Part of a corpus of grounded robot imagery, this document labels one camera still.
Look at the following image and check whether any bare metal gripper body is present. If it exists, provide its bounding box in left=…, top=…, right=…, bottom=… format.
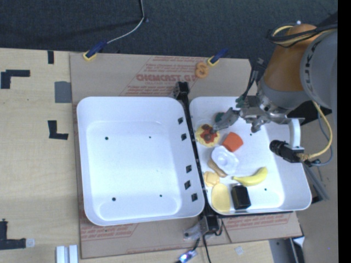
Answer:
left=237, top=94, right=291, bottom=125

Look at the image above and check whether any orange toy carrot piece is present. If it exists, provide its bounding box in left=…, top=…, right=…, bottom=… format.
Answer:
left=221, top=131, right=245, bottom=153

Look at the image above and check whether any white plastic tray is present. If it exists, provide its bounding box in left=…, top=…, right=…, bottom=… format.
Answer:
left=189, top=95, right=313, bottom=216
left=76, top=96, right=206, bottom=227

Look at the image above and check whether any yellow and red toy pizza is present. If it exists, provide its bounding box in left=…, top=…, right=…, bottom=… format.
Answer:
left=195, top=123, right=221, bottom=148

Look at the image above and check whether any white toy fried egg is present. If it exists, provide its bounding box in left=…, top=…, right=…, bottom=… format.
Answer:
left=211, top=145, right=240, bottom=176

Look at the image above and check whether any tan toy bread stick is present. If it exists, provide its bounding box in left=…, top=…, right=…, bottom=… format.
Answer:
left=207, top=159, right=228, bottom=179

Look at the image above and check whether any yellow banana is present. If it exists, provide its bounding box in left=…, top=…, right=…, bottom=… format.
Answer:
left=232, top=166, right=269, bottom=187

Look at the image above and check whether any orange pretzel biscuit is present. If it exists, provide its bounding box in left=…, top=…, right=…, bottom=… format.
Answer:
left=195, top=61, right=210, bottom=79

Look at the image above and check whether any yellow toy biscuit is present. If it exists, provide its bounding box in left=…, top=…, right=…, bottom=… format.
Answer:
left=203, top=171, right=221, bottom=188

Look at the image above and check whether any black carton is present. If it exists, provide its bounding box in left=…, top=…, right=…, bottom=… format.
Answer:
left=230, top=183, right=252, bottom=210

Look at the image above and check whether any yellow oval toy chip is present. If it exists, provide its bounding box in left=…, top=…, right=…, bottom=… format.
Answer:
left=211, top=182, right=231, bottom=213

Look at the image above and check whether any brown cardboard board red print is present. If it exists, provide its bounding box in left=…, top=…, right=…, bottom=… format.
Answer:
left=69, top=52, right=304, bottom=260

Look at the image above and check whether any black cylinder on white bracket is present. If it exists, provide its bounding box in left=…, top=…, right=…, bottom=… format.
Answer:
left=269, top=117, right=305, bottom=164

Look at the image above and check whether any black block with wires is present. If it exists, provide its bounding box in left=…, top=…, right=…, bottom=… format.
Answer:
left=183, top=213, right=223, bottom=241
left=171, top=81, right=191, bottom=101

